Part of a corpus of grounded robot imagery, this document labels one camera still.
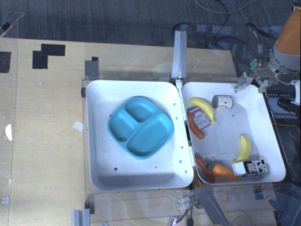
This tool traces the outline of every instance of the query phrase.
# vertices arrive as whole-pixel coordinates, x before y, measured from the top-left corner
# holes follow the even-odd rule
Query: small carton
[[[256,161],[239,161],[232,164],[234,174],[236,176],[253,176],[267,172],[267,167],[264,160]]]
[[[187,112],[193,115],[193,120],[200,130],[211,125],[210,119],[200,107],[193,107]]]

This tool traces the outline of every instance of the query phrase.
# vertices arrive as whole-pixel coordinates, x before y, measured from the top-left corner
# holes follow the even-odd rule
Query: yellow banana
[[[202,98],[191,98],[188,101],[190,104],[200,107],[210,118],[211,123],[214,123],[214,110],[212,106]]]
[[[240,135],[240,143],[241,143],[240,153],[236,158],[236,160],[233,161],[233,163],[239,161],[246,161],[251,153],[251,143],[247,137],[245,137],[244,135]]]

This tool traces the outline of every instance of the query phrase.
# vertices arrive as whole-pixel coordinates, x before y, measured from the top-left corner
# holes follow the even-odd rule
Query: orange carrot
[[[193,120],[193,115],[192,114],[188,114],[187,115],[188,118],[188,124],[189,124],[189,128],[190,130],[193,132],[194,135],[196,135],[198,138],[200,139],[204,139],[205,135],[204,133],[198,128],[198,126],[196,125],[196,123]]]
[[[200,157],[200,156],[195,156],[196,157],[196,163],[199,165],[199,167],[203,170],[203,172],[206,174],[208,180],[212,183],[215,182],[215,174],[211,169],[206,168],[206,162]]]
[[[230,169],[228,169],[220,164],[213,165],[211,163],[207,163],[206,168],[208,170],[212,169],[212,171],[215,175],[223,177],[223,178],[230,178],[230,179],[234,179],[234,180],[240,179],[240,177],[234,175],[233,171],[231,171]]]

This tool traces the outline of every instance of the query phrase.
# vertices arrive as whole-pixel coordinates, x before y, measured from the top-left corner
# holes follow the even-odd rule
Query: can
[[[233,106],[233,100],[231,96],[213,96],[212,107],[214,109],[231,109]]]

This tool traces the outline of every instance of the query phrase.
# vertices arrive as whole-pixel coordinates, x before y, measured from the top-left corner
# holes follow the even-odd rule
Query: toy sausage
[[[196,157],[196,163],[199,165],[199,167],[203,170],[203,172],[206,174],[208,180],[212,183],[215,182],[215,174],[211,169],[206,168],[206,162],[200,157],[200,156],[195,156]]]
[[[193,132],[194,135],[196,135],[198,138],[200,139],[204,139],[205,135],[204,133],[198,128],[198,126],[196,125],[196,123],[193,120],[193,115],[192,114],[188,114],[187,115],[188,118],[188,124],[189,124],[189,128],[190,130]]]

